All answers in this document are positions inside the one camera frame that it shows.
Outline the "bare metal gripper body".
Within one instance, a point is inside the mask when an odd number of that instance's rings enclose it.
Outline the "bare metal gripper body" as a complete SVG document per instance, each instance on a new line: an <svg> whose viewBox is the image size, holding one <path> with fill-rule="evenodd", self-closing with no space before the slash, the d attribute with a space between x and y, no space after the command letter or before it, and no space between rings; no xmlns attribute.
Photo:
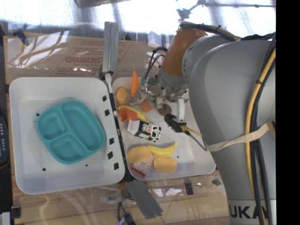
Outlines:
<svg viewBox="0 0 300 225"><path fill-rule="evenodd" d="M179 83L170 85L161 76L142 78L141 85L151 98L161 98L168 102L175 103L187 92L188 86L179 80Z"/></svg>

